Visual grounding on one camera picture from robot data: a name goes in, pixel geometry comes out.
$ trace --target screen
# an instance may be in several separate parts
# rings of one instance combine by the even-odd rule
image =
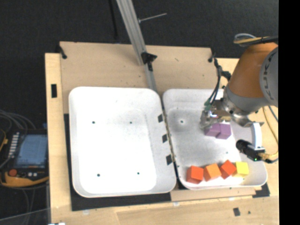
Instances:
[[[44,134],[28,134],[19,145],[15,160],[16,168],[36,166],[45,168],[47,162],[48,137]]]

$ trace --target wooden table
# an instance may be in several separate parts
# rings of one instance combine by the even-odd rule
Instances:
[[[59,53],[45,54],[47,125],[51,222],[66,225],[127,224],[279,224],[278,162],[266,164],[270,196],[256,197],[261,187],[180,190],[171,192],[163,203],[72,211],[63,114],[68,113],[68,94],[76,86],[148,87],[144,68],[137,64],[131,45],[61,42],[67,59]],[[212,89],[216,70],[207,59],[210,48],[147,46],[157,55],[153,62],[157,90],[161,96],[170,88]],[[238,59],[218,62],[224,71],[233,72]],[[222,78],[221,85],[226,85]],[[265,121],[262,109],[249,116]],[[278,123],[267,111],[267,118],[278,137]],[[263,145],[268,153],[277,150],[268,127],[262,126]],[[233,209],[240,211],[236,216]]]

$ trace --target yellow block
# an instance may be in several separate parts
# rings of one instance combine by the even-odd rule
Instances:
[[[246,177],[249,175],[249,167],[247,162],[235,162],[236,171],[233,173],[233,177]]]

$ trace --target black floor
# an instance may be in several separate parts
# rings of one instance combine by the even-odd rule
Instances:
[[[147,45],[210,47],[217,57],[238,58],[237,33],[278,35],[279,0],[132,0],[144,21]],[[46,123],[45,53],[60,41],[123,43],[129,38],[115,0],[0,0],[0,110]],[[46,207],[46,189],[0,187],[0,218]]]

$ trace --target red button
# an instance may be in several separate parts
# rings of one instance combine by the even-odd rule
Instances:
[[[17,175],[17,173],[18,172],[16,169],[10,169],[8,172],[9,176],[11,176],[11,177],[15,177]]]

